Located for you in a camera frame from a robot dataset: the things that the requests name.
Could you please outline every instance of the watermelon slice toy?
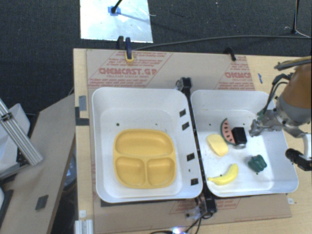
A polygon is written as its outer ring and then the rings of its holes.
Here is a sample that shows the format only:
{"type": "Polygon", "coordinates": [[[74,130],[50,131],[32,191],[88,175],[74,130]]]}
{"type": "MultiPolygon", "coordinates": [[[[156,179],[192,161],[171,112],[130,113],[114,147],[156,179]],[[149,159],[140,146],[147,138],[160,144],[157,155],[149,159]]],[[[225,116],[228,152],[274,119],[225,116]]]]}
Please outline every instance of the watermelon slice toy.
{"type": "Polygon", "coordinates": [[[231,145],[236,145],[230,124],[227,118],[225,118],[221,123],[221,135],[224,138],[225,142],[231,145]]]}

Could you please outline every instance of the yellow banana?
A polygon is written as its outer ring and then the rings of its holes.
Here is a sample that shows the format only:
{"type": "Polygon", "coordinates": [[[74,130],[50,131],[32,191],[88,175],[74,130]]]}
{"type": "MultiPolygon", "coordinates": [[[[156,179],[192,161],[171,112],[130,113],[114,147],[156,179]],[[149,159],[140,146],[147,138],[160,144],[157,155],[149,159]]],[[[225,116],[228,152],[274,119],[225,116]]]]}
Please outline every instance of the yellow banana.
{"type": "Polygon", "coordinates": [[[230,166],[229,170],[226,174],[218,177],[209,177],[208,181],[212,181],[217,185],[226,185],[232,182],[238,175],[238,166],[237,164],[233,164],[230,166]]]}

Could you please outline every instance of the yellow divided plate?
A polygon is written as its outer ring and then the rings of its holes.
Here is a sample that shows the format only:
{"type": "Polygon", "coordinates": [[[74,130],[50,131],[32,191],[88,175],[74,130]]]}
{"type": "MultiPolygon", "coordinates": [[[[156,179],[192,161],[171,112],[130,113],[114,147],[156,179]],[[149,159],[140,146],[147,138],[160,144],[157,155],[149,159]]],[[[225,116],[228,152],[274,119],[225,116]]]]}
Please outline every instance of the yellow divided plate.
{"type": "Polygon", "coordinates": [[[127,129],[114,140],[114,170],[120,183],[131,188],[162,188],[176,177],[176,152],[165,132],[127,129]]]}

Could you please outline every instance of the dark floor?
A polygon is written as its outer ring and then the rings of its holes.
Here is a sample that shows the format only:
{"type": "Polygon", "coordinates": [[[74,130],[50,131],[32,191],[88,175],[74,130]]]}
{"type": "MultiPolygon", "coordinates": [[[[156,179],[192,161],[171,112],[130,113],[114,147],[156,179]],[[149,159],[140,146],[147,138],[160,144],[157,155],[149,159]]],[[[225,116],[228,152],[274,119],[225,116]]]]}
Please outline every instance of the dark floor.
{"type": "MultiPolygon", "coordinates": [[[[154,43],[234,35],[294,36],[295,0],[148,0],[154,43]]],[[[312,34],[312,0],[300,0],[298,30],[312,34]]],[[[83,40],[79,0],[0,0],[0,98],[27,113],[66,97],[73,87],[73,49],[112,49],[83,40]]],[[[133,48],[150,44],[134,43],[133,48]]],[[[150,50],[307,56],[311,39],[224,39],[150,50]]],[[[68,211],[73,208],[62,202],[68,211]]]]}

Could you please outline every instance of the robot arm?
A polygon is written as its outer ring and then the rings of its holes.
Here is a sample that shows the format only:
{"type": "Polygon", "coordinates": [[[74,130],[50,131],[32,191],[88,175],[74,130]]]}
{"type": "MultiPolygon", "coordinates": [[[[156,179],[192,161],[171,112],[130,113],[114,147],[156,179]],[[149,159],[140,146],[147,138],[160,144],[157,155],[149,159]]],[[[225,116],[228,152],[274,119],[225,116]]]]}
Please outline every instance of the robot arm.
{"type": "MultiPolygon", "coordinates": [[[[259,117],[253,120],[250,136],[258,136],[263,131],[281,131],[284,129],[295,138],[303,138],[304,154],[294,149],[286,151],[286,157],[305,170],[311,171],[311,134],[304,133],[299,129],[300,125],[311,121],[311,57],[304,58],[306,64],[296,68],[292,75],[281,74],[273,81],[267,105],[258,113],[259,117]],[[279,81],[285,78],[289,80],[284,92],[278,97],[276,108],[267,110],[269,102],[273,99],[279,81]]],[[[302,63],[297,61],[279,64],[275,68],[282,70],[302,63]]]]}

